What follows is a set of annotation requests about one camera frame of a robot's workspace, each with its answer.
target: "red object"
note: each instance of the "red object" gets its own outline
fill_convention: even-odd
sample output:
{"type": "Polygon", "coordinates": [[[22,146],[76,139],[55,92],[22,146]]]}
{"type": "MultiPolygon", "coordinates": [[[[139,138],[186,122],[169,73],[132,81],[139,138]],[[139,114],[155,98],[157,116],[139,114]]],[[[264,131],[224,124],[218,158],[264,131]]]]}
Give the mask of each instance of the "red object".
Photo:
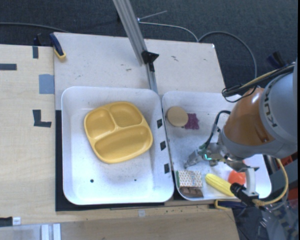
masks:
{"type": "Polygon", "coordinates": [[[235,170],[232,170],[229,173],[228,182],[231,184],[236,182],[239,183],[240,185],[243,185],[246,183],[246,174],[244,172],[237,172],[235,170]]]}

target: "brown round object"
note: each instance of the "brown round object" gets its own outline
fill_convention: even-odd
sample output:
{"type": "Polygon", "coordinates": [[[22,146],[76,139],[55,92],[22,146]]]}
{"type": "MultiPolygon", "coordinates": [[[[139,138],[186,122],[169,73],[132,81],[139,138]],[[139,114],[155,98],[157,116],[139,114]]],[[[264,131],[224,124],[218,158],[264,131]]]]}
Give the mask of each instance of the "brown round object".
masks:
{"type": "Polygon", "coordinates": [[[166,117],[170,124],[176,127],[185,126],[189,119],[187,112],[179,106],[170,107],[166,113],[166,117]]]}

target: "wooden surface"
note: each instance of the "wooden surface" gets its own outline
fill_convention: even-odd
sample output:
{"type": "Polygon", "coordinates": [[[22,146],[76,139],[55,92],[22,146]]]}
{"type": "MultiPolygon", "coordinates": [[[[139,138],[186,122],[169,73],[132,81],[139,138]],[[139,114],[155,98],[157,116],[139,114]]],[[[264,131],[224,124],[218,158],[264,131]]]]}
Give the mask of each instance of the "wooden surface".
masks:
{"type": "Polygon", "coordinates": [[[208,209],[204,202],[172,200],[162,207],[55,212],[55,95],[39,93],[39,75],[54,75],[54,53],[51,47],[39,47],[38,54],[33,58],[31,46],[0,44],[0,63],[17,65],[16,71],[0,70],[0,218],[21,217],[23,225],[98,221],[78,225],[108,232],[110,239],[125,239],[122,231],[127,236],[142,234],[142,226],[134,225],[147,227],[145,239],[169,239],[162,236],[180,232],[176,225],[195,227],[190,221],[199,220],[195,234],[207,231],[209,239],[238,239],[232,212],[208,209]],[[41,120],[52,122],[51,127],[34,126],[33,110],[41,110],[41,120]],[[118,229],[105,226],[112,222],[118,229]]]}

